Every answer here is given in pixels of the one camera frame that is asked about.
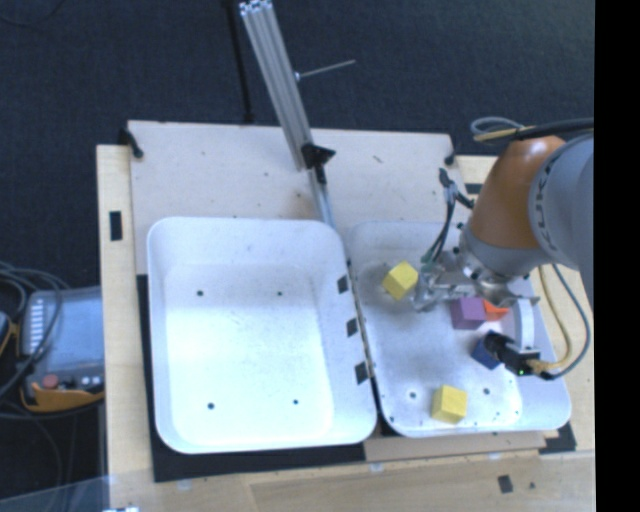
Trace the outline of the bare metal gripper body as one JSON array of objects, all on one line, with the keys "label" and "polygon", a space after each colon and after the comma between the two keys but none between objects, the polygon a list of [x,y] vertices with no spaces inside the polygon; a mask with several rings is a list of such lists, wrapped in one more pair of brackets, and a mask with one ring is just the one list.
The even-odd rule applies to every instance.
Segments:
[{"label": "bare metal gripper body", "polygon": [[438,297],[477,296],[494,306],[512,306],[520,298],[509,288],[513,280],[467,253],[442,253],[427,272],[427,284]]}]

